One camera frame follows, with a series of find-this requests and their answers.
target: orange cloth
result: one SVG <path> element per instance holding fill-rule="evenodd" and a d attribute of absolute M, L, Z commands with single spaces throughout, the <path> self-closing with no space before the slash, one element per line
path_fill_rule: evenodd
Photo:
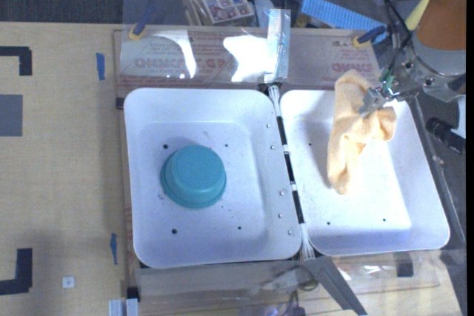
<path fill-rule="evenodd" d="M 358 108 L 370 83 L 356 70 L 343 74 L 335 85 L 336 104 L 327 148 L 327 177 L 340 194 L 364 188 L 359 157 L 372 139 L 388 141 L 395 132 L 396 114 L 385 107 L 362 118 Z"/>

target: white plastic tray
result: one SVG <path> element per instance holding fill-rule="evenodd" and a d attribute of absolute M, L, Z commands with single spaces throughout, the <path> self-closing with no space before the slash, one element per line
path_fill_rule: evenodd
<path fill-rule="evenodd" d="M 252 90 L 139 89 L 125 99 L 133 245 L 154 268 L 278 260 L 301 246 L 271 100 Z M 161 188 L 166 158 L 189 144 L 213 149 L 227 187 L 204 209 Z"/>
<path fill-rule="evenodd" d="M 339 195 L 327 180 L 334 91 L 293 90 L 281 113 L 311 244 L 324 255 L 438 249 L 450 236 L 410 108 L 393 102 L 394 138 L 361 155 L 367 191 Z"/>

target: blue cap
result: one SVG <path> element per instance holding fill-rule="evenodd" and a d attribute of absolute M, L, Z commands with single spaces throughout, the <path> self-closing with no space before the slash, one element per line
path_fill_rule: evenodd
<path fill-rule="evenodd" d="M 219 156 L 207 147 L 176 150 L 161 168 L 161 185 L 173 201 L 187 208 L 205 208 L 225 190 L 226 173 Z"/>

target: wooden surface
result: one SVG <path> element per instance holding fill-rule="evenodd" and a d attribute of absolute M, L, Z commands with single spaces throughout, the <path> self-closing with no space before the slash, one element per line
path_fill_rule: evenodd
<path fill-rule="evenodd" d="M 110 24 L 0 23 L 1 46 L 28 46 L 33 75 L 18 59 L 0 57 L 0 94 L 23 95 L 23 136 L 0 137 L 0 280 L 15 276 L 16 250 L 33 248 L 33 287 L 0 296 L 0 315 L 107 315 L 124 298 L 129 275 L 121 162 L 120 112 L 115 108 Z M 96 53 L 105 57 L 99 81 Z M 118 265 L 110 237 L 118 242 Z M 430 256 L 426 286 L 363 294 L 370 315 L 461 315 L 444 265 Z M 338 267 L 344 268 L 344 260 Z M 64 276 L 73 289 L 63 289 Z M 301 293 L 307 315 L 353 315 L 324 289 Z M 237 315 L 235 309 L 200 315 Z"/>

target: black bracket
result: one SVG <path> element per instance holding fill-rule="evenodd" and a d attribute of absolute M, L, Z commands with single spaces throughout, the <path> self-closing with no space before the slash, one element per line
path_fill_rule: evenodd
<path fill-rule="evenodd" d="M 0 280 L 0 295 L 24 294 L 32 286 L 33 249 L 17 249 L 15 279 Z"/>
<path fill-rule="evenodd" d="M 0 57 L 18 57 L 20 75 L 32 75 L 32 52 L 29 47 L 0 47 Z"/>

